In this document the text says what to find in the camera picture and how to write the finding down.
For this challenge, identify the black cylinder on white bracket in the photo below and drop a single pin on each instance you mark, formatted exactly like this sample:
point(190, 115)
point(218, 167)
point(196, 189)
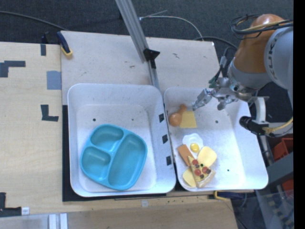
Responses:
point(253, 125)

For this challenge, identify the white plastic tray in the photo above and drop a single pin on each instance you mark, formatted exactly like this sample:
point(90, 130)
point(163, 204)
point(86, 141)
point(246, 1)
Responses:
point(119, 99)
point(236, 151)

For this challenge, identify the toy pizza slice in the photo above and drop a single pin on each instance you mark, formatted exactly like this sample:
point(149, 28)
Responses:
point(201, 175)

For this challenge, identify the yellow square cheese slice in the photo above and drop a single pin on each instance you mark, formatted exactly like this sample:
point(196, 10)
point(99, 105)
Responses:
point(188, 121)

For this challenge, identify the brown toy chicken drumstick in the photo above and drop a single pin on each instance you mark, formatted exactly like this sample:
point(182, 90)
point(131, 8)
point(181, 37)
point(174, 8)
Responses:
point(175, 119)

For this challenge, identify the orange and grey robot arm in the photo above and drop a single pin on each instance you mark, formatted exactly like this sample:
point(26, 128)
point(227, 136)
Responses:
point(252, 54)

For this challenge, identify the white toy fried egg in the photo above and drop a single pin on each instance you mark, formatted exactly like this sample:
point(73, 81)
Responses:
point(191, 139)

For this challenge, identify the blue divided plate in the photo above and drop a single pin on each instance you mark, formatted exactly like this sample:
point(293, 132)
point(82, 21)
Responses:
point(124, 159)

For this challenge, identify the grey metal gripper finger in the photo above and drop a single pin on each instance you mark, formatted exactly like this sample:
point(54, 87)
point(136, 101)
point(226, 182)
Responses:
point(225, 102)
point(202, 99)

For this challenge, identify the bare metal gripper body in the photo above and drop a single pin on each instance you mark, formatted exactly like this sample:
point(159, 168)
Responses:
point(226, 90)

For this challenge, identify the orange toy rectangular slice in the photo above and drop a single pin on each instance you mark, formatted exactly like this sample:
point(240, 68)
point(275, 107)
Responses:
point(184, 153)

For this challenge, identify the yellow toy oval slice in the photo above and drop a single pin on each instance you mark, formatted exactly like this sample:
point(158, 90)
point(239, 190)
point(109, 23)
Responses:
point(206, 156)

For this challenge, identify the yellow toy round slice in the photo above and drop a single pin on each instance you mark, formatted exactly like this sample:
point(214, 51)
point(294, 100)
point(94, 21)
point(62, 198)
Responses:
point(188, 178)

